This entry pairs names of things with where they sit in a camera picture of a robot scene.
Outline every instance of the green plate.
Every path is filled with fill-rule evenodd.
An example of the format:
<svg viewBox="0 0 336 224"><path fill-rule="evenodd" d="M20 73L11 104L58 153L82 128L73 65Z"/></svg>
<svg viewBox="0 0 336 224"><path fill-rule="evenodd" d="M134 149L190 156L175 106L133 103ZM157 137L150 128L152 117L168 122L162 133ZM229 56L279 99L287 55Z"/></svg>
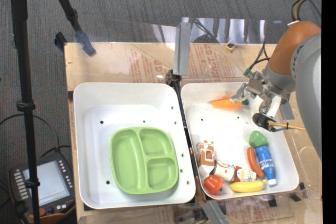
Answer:
<svg viewBox="0 0 336 224"><path fill-rule="evenodd" d="M157 193L178 179L175 148L169 135L153 127L116 131L110 142L114 180L130 194Z"/></svg>

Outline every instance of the orange sausage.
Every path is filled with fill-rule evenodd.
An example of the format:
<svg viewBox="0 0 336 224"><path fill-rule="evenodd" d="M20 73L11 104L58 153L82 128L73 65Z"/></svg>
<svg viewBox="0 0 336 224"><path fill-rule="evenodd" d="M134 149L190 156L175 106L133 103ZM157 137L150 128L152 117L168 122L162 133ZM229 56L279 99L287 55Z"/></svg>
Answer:
<svg viewBox="0 0 336 224"><path fill-rule="evenodd" d="M240 108L240 106L242 105L242 102L237 101L235 104L233 104L230 98L224 98L224 99L212 101L211 105L219 106L221 108L226 108L226 109L237 109L237 108Z"/></svg>
<svg viewBox="0 0 336 224"><path fill-rule="evenodd" d="M263 170L261 170L261 168L259 167L259 164L257 163L256 153L253 147L249 147L247 149L247 159L248 159L248 163L251 166L252 171L257 173L257 177L263 178L264 172Z"/></svg>

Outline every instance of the wooden table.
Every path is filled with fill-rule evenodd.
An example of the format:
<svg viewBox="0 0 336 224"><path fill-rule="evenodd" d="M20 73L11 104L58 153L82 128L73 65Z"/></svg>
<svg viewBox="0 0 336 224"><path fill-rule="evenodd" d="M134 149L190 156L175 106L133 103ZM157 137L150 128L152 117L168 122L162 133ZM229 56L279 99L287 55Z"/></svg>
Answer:
<svg viewBox="0 0 336 224"><path fill-rule="evenodd" d="M71 126L72 162L75 177L76 211L78 223L178 223L177 216L186 216L199 206L157 206L85 210L79 193L78 159L76 146L74 103L72 93L83 82L150 82L162 83L174 65L174 44L162 43L115 43L93 42L97 53L88 56L79 43L65 44L66 76L69 92L69 116ZM192 44L189 76L182 83L247 81L243 72L258 55L261 44L236 45L232 51L218 44ZM275 45L266 45L271 56ZM255 70L262 71L266 62ZM281 123L303 126L296 104L295 92L290 98L293 119ZM322 223L322 164L306 131L285 130L300 186L292 192L275 195L277 206L265 206L258 197L230 199L225 201L226 218L231 223Z"/></svg>

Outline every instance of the gray carpet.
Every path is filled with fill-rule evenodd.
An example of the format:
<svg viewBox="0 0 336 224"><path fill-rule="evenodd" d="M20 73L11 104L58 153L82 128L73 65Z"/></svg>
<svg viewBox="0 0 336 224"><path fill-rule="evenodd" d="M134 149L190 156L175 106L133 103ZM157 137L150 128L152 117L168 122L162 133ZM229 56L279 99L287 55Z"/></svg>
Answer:
<svg viewBox="0 0 336 224"><path fill-rule="evenodd" d="M58 0L27 0L28 42L35 115L47 120L56 130L60 144L70 145L67 86L63 53L54 45L61 31L70 42L75 32L65 18ZM284 25L291 22L291 7L296 0L70 0L77 10L79 24L91 41L161 42L152 25L176 27L183 17L244 19L281 22L268 29L268 43L277 42ZM305 2L300 17L321 27L321 0ZM17 52L13 48L10 0L0 0L0 121L17 113L20 96ZM55 146L45 123L35 120L37 156ZM27 162L23 117L15 117L0 126L0 178L7 181L8 170ZM71 162L69 148L62 153ZM8 194L0 188L0 203ZM11 201L0 208L0 223L19 224ZM72 214L61 223L76 223Z"/></svg>

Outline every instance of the yellow banana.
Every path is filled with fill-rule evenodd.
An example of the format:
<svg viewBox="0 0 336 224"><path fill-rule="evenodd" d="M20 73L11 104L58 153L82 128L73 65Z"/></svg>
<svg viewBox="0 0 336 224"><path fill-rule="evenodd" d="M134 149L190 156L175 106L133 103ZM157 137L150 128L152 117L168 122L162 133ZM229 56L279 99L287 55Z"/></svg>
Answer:
<svg viewBox="0 0 336 224"><path fill-rule="evenodd" d="M265 179L248 182L232 182L229 184L229 187L238 193L253 193L262 190L265 183Z"/></svg>

